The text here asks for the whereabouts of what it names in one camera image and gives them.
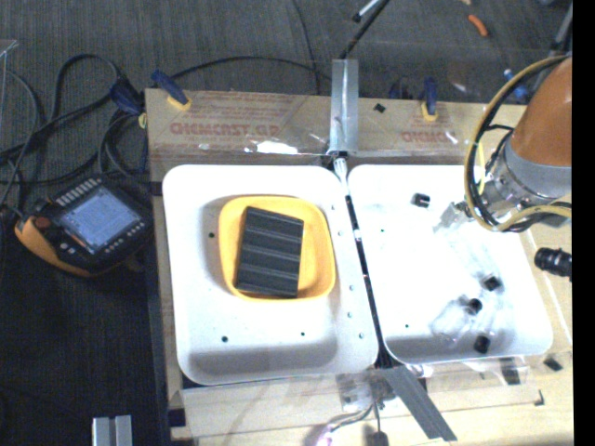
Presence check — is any dark grey ribbed box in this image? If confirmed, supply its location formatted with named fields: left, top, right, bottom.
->
left=233, top=205, right=306, bottom=299

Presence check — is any clear plastic bottle black cap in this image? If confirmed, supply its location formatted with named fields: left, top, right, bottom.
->
left=430, top=295, right=483, bottom=339
left=472, top=297, right=506, bottom=355
left=443, top=228, right=504, bottom=293
left=385, top=191, right=432, bottom=216

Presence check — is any thin black and white rod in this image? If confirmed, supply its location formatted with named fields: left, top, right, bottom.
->
left=333, top=155, right=390, bottom=371

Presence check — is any yellow plate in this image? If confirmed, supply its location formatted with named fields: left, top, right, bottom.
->
left=218, top=195, right=337, bottom=302

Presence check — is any brown cardboard board red print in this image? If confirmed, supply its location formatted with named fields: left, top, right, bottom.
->
left=144, top=88, right=573, bottom=441

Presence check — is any white plastic tray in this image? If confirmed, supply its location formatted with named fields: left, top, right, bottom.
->
left=347, top=164, right=555, bottom=365
left=161, top=164, right=380, bottom=387

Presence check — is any black cylinder on white bracket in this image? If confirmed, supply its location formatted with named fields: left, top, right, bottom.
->
left=533, top=246, right=573, bottom=279

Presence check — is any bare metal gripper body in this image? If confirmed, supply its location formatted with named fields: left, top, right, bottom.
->
left=464, top=172, right=573, bottom=228

